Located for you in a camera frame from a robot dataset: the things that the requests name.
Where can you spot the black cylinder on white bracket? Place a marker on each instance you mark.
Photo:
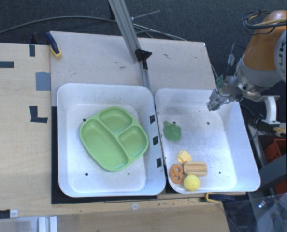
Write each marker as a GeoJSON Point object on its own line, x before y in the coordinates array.
{"type": "Point", "coordinates": [270, 110]}

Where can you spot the green divided plate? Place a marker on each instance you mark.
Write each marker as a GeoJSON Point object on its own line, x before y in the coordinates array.
{"type": "Point", "coordinates": [104, 139]}

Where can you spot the yellow cheese slice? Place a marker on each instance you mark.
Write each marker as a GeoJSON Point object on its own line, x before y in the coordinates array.
{"type": "Point", "coordinates": [184, 156]}

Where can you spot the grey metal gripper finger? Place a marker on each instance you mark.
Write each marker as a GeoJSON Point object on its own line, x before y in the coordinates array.
{"type": "Point", "coordinates": [220, 101]}
{"type": "Point", "coordinates": [212, 100]}

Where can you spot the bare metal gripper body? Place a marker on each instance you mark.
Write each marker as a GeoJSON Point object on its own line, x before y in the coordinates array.
{"type": "Point", "coordinates": [233, 87]}

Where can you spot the white plastic tray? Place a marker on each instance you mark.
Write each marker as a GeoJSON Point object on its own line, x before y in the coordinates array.
{"type": "Point", "coordinates": [211, 149]}
{"type": "Point", "coordinates": [73, 153]}

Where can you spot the tan bread roll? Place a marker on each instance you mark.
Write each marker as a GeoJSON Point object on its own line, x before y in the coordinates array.
{"type": "Point", "coordinates": [195, 169]}

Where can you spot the green lettuce leaf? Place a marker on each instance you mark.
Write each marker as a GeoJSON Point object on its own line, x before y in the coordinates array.
{"type": "Point", "coordinates": [172, 131]}

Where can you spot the yellow lemon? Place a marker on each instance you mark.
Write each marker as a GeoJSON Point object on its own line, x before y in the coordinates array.
{"type": "Point", "coordinates": [191, 183]}

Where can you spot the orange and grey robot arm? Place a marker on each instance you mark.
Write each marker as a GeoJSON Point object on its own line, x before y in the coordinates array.
{"type": "Point", "coordinates": [262, 54]}

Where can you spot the orange pretzel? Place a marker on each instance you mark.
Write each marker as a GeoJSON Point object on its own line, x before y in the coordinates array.
{"type": "Point", "coordinates": [173, 175]}

